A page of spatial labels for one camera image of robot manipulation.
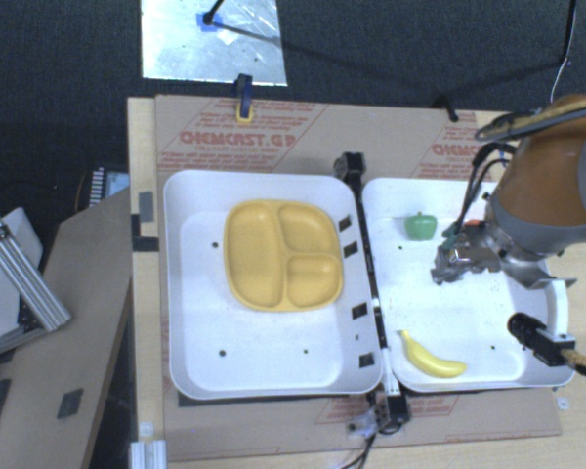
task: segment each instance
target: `white cable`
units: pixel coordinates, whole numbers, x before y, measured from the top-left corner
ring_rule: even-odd
[[[568,49],[566,50],[565,59],[563,60],[563,63],[560,64],[560,68],[558,69],[558,74],[556,75],[556,81],[554,82],[554,86],[551,88],[551,94],[549,96],[549,103],[552,103],[554,101],[554,93],[556,92],[556,87],[558,87],[558,82],[560,81],[560,77],[562,76],[563,71],[565,70],[566,63],[568,63],[568,54],[570,53],[570,46],[571,46],[571,43],[573,42],[573,34],[575,31],[575,17],[576,16],[577,16],[577,13],[575,11],[573,11],[573,23],[570,26],[570,36],[568,37]]]

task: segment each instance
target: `toy banana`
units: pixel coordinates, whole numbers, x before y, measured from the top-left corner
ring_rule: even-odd
[[[464,373],[467,366],[462,362],[442,360],[434,356],[417,341],[410,337],[408,330],[402,330],[401,336],[406,344],[406,355],[412,364],[422,372],[433,377],[448,379]]]

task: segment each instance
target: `dark floor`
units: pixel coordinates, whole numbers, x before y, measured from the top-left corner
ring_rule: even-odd
[[[428,107],[445,94],[456,108],[544,106],[568,3],[277,0],[289,86],[255,96]],[[46,244],[74,213],[83,174],[126,164],[128,97],[230,94],[229,85],[142,79],[140,40],[140,0],[0,0],[0,212],[23,206]],[[558,95],[586,93],[586,0],[570,59]]]

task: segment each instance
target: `silver metal plate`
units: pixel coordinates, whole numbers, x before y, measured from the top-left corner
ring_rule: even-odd
[[[204,26],[216,1],[142,0],[144,78],[286,86],[275,0],[226,0]]]

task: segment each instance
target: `yellow divided plate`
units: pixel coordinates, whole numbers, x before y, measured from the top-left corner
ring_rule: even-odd
[[[317,309],[343,288],[334,225],[305,203],[254,200],[235,206],[226,219],[224,258],[230,290],[253,309]]]

